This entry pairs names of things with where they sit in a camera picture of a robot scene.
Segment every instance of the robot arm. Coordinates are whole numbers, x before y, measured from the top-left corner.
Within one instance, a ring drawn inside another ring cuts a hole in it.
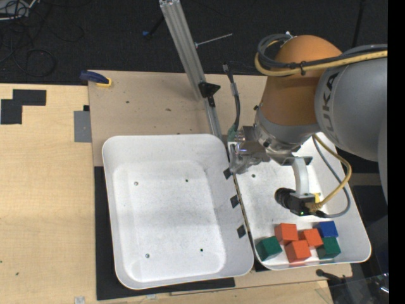
[[[280,42],[275,59],[267,57],[266,50]],[[293,153],[322,132],[340,149],[378,161],[381,176],[387,176],[386,45],[341,53],[320,37],[271,35],[259,43],[255,64],[268,79],[254,125],[243,127],[231,147],[233,173],[273,160],[291,165],[302,188],[299,163],[311,158],[298,160]],[[387,198],[386,178],[383,189]]]

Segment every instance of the blue clamp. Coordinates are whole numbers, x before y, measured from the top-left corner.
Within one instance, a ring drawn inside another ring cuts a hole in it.
[[[111,79],[92,71],[81,71],[80,80],[95,82],[99,87],[109,87]]]

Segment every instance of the yellow cable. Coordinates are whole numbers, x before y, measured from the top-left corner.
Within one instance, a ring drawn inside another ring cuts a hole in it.
[[[344,166],[347,168],[347,173],[345,178],[342,180],[342,182],[333,190],[328,196],[326,196],[321,202],[319,203],[310,203],[308,204],[310,206],[310,210],[312,212],[315,212],[319,210],[324,204],[326,204],[328,201],[330,201],[340,190],[343,189],[343,187],[347,184],[349,181],[351,175],[352,175],[352,167],[350,166],[350,163],[347,162],[345,159],[343,159],[340,155],[338,155],[336,152],[333,152],[316,134],[314,134],[314,138],[316,141],[322,145],[322,147],[327,150],[331,155],[333,155],[336,159],[338,159],[340,162],[344,164]]]
[[[286,75],[292,75],[296,73],[301,73],[302,71],[313,71],[313,70],[321,70],[321,69],[326,69],[326,68],[331,68],[331,67],[339,67],[341,65],[347,65],[351,63],[357,63],[361,61],[366,61],[366,60],[374,60],[377,58],[386,58],[388,57],[388,51],[380,51],[380,52],[373,52],[373,53],[368,53],[364,55],[359,55],[359,56],[353,56],[353,57],[348,57],[344,60],[339,60],[339,61],[332,61],[324,64],[318,64],[318,65],[310,65],[310,66],[302,66],[302,68],[299,66],[295,69],[288,69],[288,70],[280,70],[280,71],[272,71],[272,70],[266,70],[263,68],[259,62],[259,53],[256,53],[256,56],[254,58],[254,65],[258,69],[258,71],[264,75],[267,75],[269,77],[284,77]]]

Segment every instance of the blue block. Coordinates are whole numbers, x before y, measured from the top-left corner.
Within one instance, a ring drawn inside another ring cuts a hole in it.
[[[336,225],[333,220],[327,222],[319,222],[314,226],[315,229],[318,229],[321,238],[335,237],[339,235],[337,233]]]

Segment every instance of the colored cube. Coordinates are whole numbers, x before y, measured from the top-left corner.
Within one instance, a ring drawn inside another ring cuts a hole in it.
[[[306,240],[308,242],[309,247],[317,248],[323,245],[323,241],[319,234],[318,229],[303,230],[298,234],[298,238],[300,240]]]
[[[341,251],[336,237],[323,237],[323,245],[316,249],[319,259],[335,258]]]
[[[319,222],[314,226],[314,228],[318,229],[321,238],[337,238],[339,236],[337,234],[336,225],[333,220],[327,222]]]
[[[256,250],[261,261],[273,258],[279,253],[283,252],[283,249],[281,249],[280,243],[278,243],[278,240],[275,236],[261,240],[256,245]]]
[[[280,223],[274,228],[274,235],[278,242],[287,245],[292,241],[298,241],[298,231],[295,224]]]
[[[304,261],[311,256],[311,251],[306,240],[291,241],[285,246],[284,250],[290,263]]]

